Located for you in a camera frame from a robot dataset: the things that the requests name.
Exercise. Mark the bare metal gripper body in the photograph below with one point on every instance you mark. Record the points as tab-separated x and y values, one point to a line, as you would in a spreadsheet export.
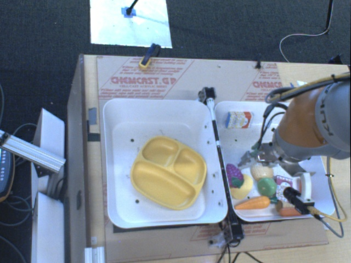
270	153

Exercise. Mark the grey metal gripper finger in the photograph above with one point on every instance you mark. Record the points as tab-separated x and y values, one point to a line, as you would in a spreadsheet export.
245	159
260	162

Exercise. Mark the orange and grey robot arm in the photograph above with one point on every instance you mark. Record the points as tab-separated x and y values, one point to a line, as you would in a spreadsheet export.
301	119

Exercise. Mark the beige round bread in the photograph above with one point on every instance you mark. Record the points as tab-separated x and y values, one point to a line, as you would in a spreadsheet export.
261	172

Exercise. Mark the white plastic tray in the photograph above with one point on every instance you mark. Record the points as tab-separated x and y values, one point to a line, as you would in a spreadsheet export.
123	147
235	144

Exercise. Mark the purple grapes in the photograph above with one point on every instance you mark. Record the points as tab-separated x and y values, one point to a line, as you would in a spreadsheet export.
233	174

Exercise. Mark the green round fruit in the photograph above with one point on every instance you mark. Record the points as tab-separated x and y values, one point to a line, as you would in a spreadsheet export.
266	187

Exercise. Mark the yellow lemon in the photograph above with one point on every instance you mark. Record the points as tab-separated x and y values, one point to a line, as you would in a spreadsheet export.
245	189

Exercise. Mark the thin black and white rod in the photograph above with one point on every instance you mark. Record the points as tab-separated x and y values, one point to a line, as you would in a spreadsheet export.
218	144

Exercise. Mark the pink and white packet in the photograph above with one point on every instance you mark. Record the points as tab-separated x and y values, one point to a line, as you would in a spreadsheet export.
282	185

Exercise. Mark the blue and orange carton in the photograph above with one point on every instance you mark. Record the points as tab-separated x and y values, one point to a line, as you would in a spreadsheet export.
238	120

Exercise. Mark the orange carrot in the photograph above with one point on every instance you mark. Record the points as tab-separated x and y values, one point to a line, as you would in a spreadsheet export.
253	203

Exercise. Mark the orange sausage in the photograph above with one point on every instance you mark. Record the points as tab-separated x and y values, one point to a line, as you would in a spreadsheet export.
286	211

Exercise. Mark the yellow divided plate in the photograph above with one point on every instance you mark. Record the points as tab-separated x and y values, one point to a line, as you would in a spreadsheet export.
164	179

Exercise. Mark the brown cardboard board red print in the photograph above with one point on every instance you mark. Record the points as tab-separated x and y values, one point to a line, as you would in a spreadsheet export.
219	78

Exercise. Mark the black cylinder on white bracket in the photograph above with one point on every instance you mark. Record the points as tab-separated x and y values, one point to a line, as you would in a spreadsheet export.
297	199

